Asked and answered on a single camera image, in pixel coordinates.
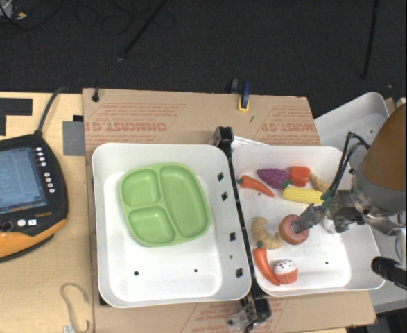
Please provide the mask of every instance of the table surface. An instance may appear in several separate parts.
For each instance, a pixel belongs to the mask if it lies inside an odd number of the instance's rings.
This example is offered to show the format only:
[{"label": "table surface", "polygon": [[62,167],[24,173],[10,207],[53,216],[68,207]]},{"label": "table surface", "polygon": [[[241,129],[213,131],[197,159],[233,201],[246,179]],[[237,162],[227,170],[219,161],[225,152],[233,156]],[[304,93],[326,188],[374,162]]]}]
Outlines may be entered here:
[{"label": "table surface", "polygon": [[[8,116],[7,138],[32,133],[50,96],[13,93],[15,98],[33,97],[33,116]],[[61,94],[43,128],[43,137],[64,171],[70,201],[69,225],[38,250],[0,264],[0,332],[62,332],[72,321],[79,330],[89,327],[89,332],[94,331],[85,157],[63,153],[62,125],[73,121],[74,115],[83,115],[82,96]],[[71,312],[60,292],[65,284],[71,284],[65,291]],[[346,329],[317,332],[345,333]]]}]

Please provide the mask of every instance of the orange carrot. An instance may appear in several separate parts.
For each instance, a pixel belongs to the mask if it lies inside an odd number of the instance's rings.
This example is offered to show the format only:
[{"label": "orange carrot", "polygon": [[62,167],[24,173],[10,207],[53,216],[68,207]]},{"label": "orange carrot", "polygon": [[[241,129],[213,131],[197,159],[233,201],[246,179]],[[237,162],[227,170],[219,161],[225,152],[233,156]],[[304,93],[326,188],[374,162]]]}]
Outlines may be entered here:
[{"label": "orange carrot", "polygon": [[275,277],[269,263],[266,248],[258,247],[252,251],[252,256],[256,262],[257,268],[261,271],[263,276],[270,280],[274,285],[280,285],[280,281]]},{"label": "orange carrot", "polygon": [[274,193],[266,185],[264,185],[257,179],[251,178],[250,176],[242,176],[239,180],[237,180],[237,183],[240,184],[240,187],[257,190],[271,197],[275,196]]}]

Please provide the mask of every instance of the donut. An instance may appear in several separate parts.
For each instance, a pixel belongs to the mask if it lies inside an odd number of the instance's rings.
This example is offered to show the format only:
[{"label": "donut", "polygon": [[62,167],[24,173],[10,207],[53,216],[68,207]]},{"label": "donut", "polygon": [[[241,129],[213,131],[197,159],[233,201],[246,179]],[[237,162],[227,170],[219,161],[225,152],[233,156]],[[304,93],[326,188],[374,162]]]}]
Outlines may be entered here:
[{"label": "donut", "polygon": [[309,230],[303,230],[301,233],[295,233],[291,228],[293,222],[297,222],[299,220],[300,216],[296,214],[289,214],[282,219],[282,222],[280,222],[279,234],[286,243],[297,245],[303,243],[308,238]]}]

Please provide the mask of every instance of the green divided plate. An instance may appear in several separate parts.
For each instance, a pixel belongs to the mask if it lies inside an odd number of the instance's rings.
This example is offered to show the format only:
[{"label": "green divided plate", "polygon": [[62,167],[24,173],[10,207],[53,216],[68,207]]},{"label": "green divided plate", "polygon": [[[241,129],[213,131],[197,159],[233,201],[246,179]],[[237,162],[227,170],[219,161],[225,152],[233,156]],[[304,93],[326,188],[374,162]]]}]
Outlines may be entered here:
[{"label": "green divided plate", "polygon": [[169,246],[204,234],[211,223],[195,173],[179,163],[145,166],[120,181],[120,201],[134,238],[145,246]]}]

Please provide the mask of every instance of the screen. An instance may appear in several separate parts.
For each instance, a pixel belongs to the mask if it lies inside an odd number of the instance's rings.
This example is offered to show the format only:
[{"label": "screen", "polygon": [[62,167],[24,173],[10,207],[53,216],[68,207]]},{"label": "screen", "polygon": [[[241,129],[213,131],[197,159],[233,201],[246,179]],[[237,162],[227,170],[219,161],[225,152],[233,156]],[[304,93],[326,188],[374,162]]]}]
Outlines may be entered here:
[{"label": "screen", "polygon": [[0,214],[45,205],[32,148],[0,151]]}]

